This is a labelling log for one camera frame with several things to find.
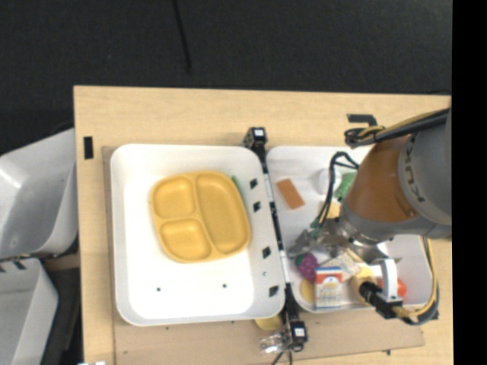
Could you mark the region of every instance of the yellow plate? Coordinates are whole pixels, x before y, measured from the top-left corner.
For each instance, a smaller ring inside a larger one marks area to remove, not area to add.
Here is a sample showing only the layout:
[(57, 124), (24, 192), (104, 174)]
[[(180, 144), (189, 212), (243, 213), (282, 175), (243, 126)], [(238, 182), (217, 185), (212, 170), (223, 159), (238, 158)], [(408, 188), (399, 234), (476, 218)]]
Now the yellow plate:
[(232, 256), (250, 241), (244, 202), (231, 178), (220, 172), (159, 181), (151, 191), (151, 210), (164, 251), (179, 262)]

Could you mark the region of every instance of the wooden table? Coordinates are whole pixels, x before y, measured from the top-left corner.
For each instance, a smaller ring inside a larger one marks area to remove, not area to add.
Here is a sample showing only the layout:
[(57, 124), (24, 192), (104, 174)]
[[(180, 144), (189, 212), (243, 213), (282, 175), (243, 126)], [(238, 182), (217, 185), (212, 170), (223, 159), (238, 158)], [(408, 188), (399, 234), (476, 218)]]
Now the wooden table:
[[(267, 333), (253, 321), (149, 328), (122, 321), (110, 284), (102, 148), (239, 145), (251, 126), (266, 127), (268, 148), (343, 145), (347, 113), (371, 113), (380, 124), (392, 125), (450, 105), (443, 96), (256, 90), (75, 87), (74, 95), (84, 360), (118, 365), (271, 363), (274, 357), (258, 353), (258, 339)], [(384, 321), (373, 310), (304, 314), (310, 342), (294, 360), (308, 365), (453, 363), (451, 239), (435, 240), (433, 246), (441, 285), (438, 321), (419, 328)]]

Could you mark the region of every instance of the black floor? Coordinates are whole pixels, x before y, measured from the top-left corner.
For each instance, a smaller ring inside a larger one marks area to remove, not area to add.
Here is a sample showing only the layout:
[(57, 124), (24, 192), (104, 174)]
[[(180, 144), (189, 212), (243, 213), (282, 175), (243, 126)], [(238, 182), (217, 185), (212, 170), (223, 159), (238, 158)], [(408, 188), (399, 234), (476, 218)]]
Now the black floor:
[(177, 1), (190, 71), (171, 0), (0, 0), (0, 154), (68, 126), (75, 84), (451, 92), (453, 0)]

